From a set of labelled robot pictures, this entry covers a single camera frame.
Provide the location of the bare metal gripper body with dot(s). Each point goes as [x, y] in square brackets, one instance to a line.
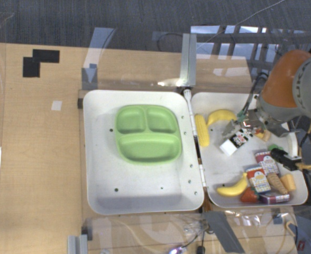
[252, 120]

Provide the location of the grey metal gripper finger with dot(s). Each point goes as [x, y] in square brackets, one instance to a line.
[229, 128]

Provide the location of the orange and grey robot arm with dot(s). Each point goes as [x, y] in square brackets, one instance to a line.
[282, 81]

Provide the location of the yellow banana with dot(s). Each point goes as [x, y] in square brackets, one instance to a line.
[232, 189]
[221, 114]

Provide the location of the white cow print carton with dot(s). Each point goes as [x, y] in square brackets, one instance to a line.
[230, 145]

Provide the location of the yellow and red pizza slice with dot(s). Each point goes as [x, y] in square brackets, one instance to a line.
[265, 136]

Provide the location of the yellow corn cob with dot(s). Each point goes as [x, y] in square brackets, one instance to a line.
[202, 130]

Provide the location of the green round thing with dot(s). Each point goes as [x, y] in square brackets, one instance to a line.
[272, 147]

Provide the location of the white plastic tray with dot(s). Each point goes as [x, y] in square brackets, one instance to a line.
[224, 168]
[145, 189]

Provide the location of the thin black and white rod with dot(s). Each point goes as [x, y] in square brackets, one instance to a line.
[191, 115]

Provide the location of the red and white carton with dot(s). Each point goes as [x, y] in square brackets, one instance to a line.
[267, 164]
[258, 180]

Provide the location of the tan ice cream cone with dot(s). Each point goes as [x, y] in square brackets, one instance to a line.
[277, 184]

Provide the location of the red strawberry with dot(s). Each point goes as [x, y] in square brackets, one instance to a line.
[248, 196]

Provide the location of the orange yellow cheese wedge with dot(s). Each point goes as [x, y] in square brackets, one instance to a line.
[288, 182]

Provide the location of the purple packet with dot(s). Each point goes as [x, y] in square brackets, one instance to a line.
[274, 198]

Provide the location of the green divided plate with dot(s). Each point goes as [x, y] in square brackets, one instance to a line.
[147, 147]

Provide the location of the black cylinder on white bracket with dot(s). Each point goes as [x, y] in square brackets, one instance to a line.
[283, 157]

